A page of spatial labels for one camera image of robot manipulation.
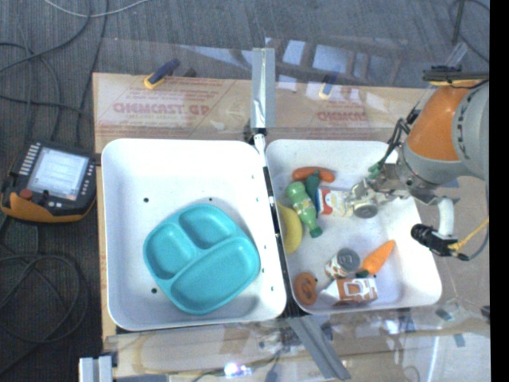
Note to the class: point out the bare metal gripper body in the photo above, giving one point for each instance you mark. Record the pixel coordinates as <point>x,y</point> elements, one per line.
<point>391,179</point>

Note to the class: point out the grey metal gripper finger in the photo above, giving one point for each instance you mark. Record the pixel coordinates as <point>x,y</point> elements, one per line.
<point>359,191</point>
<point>382,199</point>

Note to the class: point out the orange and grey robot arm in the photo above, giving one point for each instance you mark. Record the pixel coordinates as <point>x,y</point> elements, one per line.
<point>433,133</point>

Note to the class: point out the small silver can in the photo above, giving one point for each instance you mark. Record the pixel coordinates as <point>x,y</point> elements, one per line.
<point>366,210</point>

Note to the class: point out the white carton red blue print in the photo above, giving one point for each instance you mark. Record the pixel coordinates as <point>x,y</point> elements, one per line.
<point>332,203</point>

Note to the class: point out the dark green bottle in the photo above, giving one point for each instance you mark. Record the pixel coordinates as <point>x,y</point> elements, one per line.
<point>312,185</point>

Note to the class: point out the orange sausage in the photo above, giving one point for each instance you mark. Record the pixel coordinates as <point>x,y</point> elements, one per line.
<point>314,173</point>

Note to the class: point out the light green bottle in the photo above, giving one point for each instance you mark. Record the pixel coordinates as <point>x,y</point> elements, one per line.
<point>304,207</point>

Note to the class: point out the orange carrot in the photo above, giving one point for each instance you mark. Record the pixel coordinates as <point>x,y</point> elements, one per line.
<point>378,259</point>

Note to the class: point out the small can orange label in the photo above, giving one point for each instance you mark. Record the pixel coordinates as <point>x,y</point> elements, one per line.
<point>344,262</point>

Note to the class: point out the yellow banana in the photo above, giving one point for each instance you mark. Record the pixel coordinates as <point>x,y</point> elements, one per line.
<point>293,231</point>

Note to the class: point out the white plastic tray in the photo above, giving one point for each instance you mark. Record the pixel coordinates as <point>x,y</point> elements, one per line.
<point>159,165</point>
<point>397,277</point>

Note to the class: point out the white and brown carton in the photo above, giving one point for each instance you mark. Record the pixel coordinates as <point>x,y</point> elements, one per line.
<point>354,291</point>

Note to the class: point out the brown doughnut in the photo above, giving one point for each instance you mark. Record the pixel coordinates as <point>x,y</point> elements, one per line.
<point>305,289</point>

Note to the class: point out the blue divided plate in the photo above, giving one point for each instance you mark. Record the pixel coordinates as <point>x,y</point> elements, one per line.
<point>207,265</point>

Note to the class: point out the brown cardboard board red print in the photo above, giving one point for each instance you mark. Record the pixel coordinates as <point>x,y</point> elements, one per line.
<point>159,125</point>

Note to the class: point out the black cylinder on white bracket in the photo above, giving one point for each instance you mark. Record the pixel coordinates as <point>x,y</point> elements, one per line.
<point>431,237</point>

